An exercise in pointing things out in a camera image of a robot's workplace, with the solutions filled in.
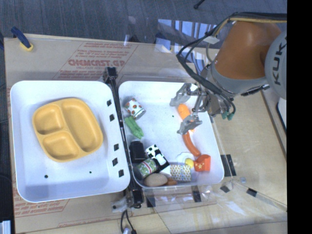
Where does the thin black rod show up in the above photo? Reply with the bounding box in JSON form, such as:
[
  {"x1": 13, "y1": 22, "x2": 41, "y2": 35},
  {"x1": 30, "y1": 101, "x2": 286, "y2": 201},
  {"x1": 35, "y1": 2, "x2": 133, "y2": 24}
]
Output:
[{"x1": 110, "y1": 78, "x2": 137, "y2": 192}]

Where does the green asparagus bunch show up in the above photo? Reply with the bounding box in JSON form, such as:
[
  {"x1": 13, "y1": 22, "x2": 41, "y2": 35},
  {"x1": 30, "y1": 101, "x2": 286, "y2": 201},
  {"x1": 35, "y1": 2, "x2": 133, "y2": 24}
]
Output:
[{"x1": 124, "y1": 116, "x2": 145, "y2": 140}]

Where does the orange fries box with star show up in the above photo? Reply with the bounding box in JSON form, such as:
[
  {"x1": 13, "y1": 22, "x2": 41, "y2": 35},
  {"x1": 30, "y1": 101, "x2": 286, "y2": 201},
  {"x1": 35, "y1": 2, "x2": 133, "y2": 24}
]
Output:
[{"x1": 193, "y1": 154, "x2": 212, "y2": 173}]

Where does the white plastic tray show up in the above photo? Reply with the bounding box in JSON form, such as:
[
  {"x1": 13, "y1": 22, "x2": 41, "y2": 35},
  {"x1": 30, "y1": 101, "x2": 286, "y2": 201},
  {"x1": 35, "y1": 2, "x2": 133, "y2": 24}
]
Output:
[
  {"x1": 117, "y1": 80, "x2": 225, "y2": 189},
  {"x1": 9, "y1": 79, "x2": 131, "y2": 203}
]

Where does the yellow divided plate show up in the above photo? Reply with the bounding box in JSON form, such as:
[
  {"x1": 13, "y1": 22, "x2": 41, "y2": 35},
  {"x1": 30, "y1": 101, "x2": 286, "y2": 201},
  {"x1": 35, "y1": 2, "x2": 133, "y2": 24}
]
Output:
[{"x1": 32, "y1": 97, "x2": 104, "y2": 163}]

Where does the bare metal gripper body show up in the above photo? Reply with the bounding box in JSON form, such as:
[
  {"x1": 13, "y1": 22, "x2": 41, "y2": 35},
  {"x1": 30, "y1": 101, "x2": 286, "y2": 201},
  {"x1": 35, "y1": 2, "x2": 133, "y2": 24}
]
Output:
[{"x1": 191, "y1": 88, "x2": 232, "y2": 118}]

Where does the beige bread roll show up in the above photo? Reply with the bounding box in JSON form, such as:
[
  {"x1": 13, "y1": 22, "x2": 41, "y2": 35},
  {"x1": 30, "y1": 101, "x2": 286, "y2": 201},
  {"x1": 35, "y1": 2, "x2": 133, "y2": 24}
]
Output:
[{"x1": 143, "y1": 173, "x2": 169, "y2": 188}]

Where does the orange carrot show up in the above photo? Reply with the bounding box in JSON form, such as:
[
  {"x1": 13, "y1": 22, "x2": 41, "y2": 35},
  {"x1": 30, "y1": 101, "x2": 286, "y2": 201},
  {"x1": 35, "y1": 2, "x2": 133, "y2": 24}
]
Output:
[{"x1": 177, "y1": 103, "x2": 196, "y2": 132}]

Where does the yellow patterned carton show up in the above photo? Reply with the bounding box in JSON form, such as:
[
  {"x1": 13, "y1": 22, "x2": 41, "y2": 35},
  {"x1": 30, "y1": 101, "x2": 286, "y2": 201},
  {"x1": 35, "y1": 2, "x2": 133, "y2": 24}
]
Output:
[{"x1": 169, "y1": 164, "x2": 192, "y2": 182}]

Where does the green patterned can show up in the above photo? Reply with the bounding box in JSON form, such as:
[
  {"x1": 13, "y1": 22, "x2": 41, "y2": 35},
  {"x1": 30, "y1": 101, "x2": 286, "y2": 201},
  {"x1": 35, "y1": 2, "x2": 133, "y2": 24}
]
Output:
[{"x1": 135, "y1": 157, "x2": 159, "y2": 179}]

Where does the orange sausage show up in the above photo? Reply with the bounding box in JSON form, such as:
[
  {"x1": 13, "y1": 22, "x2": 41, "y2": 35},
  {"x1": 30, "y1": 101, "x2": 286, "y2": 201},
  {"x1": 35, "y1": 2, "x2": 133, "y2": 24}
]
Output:
[{"x1": 182, "y1": 132, "x2": 201, "y2": 157}]

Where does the black block with wires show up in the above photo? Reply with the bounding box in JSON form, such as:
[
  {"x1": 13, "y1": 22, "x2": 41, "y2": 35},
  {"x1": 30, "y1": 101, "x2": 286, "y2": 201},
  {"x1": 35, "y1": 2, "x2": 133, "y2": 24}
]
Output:
[
  {"x1": 123, "y1": 187, "x2": 145, "y2": 209},
  {"x1": 103, "y1": 66, "x2": 119, "y2": 83}
]

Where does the black and white cow carton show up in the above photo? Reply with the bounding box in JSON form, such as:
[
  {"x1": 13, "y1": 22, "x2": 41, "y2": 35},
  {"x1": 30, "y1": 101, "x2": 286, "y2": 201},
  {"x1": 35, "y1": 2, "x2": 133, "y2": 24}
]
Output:
[{"x1": 144, "y1": 144, "x2": 171, "y2": 173}]

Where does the brown cardboard board red print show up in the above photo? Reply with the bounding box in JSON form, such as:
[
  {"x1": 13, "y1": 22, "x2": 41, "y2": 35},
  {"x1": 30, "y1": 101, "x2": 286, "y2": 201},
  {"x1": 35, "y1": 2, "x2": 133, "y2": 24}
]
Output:
[{"x1": 3, "y1": 33, "x2": 288, "y2": 234}]

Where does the white can with red print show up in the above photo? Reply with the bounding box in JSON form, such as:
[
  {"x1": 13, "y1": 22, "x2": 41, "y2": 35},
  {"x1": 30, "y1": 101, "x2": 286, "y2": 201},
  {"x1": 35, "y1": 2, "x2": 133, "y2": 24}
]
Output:
[{"x1": 124, "y1": 97, "x2": 146, "y2": 120}]

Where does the white fried egg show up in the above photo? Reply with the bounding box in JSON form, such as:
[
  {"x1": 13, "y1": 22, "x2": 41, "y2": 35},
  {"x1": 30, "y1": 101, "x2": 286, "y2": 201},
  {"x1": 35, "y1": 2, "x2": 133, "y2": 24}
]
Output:
[{"x1": 176, "y1": 152, "x2": 195, "y2": 169}]

